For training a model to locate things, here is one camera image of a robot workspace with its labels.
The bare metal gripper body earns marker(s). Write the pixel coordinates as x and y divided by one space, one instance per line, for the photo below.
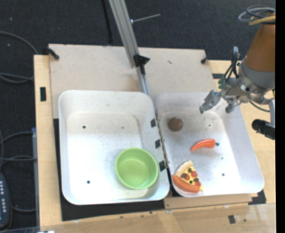
248 89

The pizza slice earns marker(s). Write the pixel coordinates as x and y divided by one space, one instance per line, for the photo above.
189 172

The pale wooden board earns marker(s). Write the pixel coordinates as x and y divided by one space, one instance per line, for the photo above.
96 67

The orange carrot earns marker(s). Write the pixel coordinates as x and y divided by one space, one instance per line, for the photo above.
201 144

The white plastic tray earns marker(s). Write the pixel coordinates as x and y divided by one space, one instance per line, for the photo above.
96 139
234 154

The black cylinder on white bracket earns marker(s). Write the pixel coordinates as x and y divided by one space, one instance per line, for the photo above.
262 127

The green bowl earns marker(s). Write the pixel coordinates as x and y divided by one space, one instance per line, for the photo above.
136 169

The thin black and white rod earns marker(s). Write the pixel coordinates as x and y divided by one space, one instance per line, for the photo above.
162 143

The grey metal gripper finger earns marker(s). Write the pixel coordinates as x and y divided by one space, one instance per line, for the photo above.
210 102
231 104

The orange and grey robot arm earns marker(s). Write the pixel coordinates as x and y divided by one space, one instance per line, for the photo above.
261 50

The brown round doughnut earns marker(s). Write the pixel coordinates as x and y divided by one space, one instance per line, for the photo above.
175 124

